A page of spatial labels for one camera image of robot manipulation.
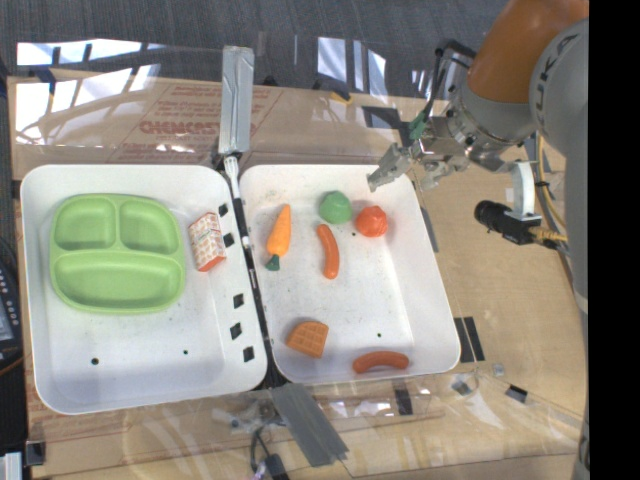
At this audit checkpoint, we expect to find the green divided plate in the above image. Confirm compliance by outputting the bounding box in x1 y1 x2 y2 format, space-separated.
48 193 187 315

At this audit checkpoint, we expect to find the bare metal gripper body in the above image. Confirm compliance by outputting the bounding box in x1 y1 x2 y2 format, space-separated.
410 116 506 172

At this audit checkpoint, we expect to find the brown cardboard board red print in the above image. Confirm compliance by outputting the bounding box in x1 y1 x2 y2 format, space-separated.
5 70 587 479

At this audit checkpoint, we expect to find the orange carrot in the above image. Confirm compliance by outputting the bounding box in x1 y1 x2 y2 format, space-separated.
264 203 293 272

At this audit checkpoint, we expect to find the orange toy vegetable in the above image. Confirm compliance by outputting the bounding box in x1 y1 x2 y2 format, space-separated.
354 205 389 239

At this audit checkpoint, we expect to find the orange and white carton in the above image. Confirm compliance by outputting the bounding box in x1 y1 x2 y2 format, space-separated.
187 211 228 273

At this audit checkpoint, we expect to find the orange sausage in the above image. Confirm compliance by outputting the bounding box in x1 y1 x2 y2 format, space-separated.
352 350 410 375
315 223 341 281

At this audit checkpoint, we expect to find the white plastic tray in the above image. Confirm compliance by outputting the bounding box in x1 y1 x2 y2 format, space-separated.
238 163 462 386
19 163 269 416

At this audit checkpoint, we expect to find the green toy vegetable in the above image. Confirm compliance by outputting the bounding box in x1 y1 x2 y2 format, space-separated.
318 190 354 226

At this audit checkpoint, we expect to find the black block with wires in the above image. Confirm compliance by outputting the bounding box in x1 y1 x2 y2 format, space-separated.
263 453 291 480

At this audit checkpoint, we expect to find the black cylinder on white bracket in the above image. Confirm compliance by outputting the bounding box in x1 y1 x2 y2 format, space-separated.
473 160 544 246

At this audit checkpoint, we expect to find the orange waffle piece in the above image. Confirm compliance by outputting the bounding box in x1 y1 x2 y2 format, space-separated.
285 320 330 360

